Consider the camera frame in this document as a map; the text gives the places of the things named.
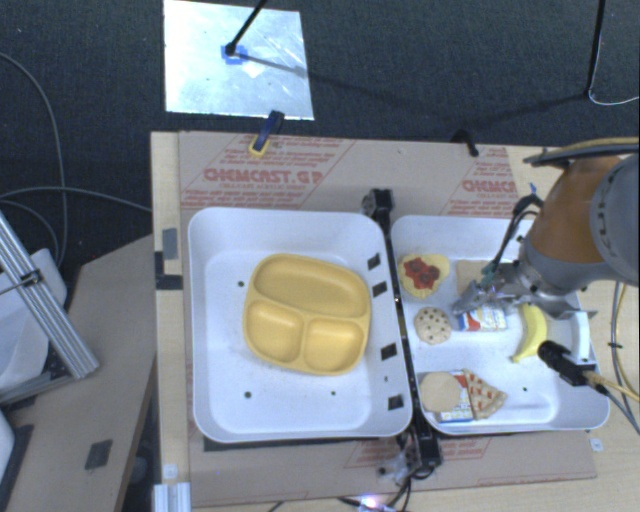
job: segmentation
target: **black pole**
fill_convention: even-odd
[[[244,25],[242,25],[242,28],[236,34],[236,37],[233,38],[233,41],[231,41],[229,44],[227,44],[224,47],[224,53],[226,55],[231,56],[234,53],[236,53],[236,46],[240,42],[240,39],[242,39],[242,36],[247,31],[247,29],[251,26],[251,24],[253,23],[253,20],[256,19],[256,16],[260,14],[260,11],[262,10],[262,8],[265,6],[266,3],[267,3],[267,0],[260,0],[258,2],[258,5],[256,5],[251,15],[247,18],[247,21],[244,22]]]
[[[593,87],[593,75],[596,70],[596,63],[598,62],[598,52],[600,51],[600,36],[602,34],[602,20],[604,18],[604,6],[606,0],[599,0],[598,2],[598,14],[596,16],[596,28],[593,34],[593,45],[591,46],[591,62],[589,63],[589,78],[587,80],[587,88],[584,90],[584,95],[589,97],[589,91]]]

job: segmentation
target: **black carpet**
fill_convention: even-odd
[[[252,6],[252,1],[219,2]],[[638,134],[638,102],[583,96],[596,0],[272,0],[301,13],[313,122],[282,133],[564,145]],[[610,0],[595,95],[638,94],[640,3]],[[58,120],[67,185],[150,204],[149,134],[257,131],[262,121],[164,111],[161,0],[4,0],[0,52],[40,82]],[[0,194],[59,184],[54,139],[35,88],[0,60]],[[61,230],[59,194],[19,200]],[[47,232],[0,205],[31,250]],[[70,196],[63,266],[77,267],[150,233],[150,215]]]

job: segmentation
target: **pizza slice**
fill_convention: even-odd
[[[472,371],[467,369],[463,371],[474,419],[488,418],[502,407],[507,399],[507,394],[487,384]]]

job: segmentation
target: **yellow banana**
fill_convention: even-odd
[[[521,307],[524,317],[524,337],[520,344],[519,352],[511,359],[519,363],[525,357],[535,356],[538,347],[547,339],[547,321],[542,310],[531,304],[523,304]]]

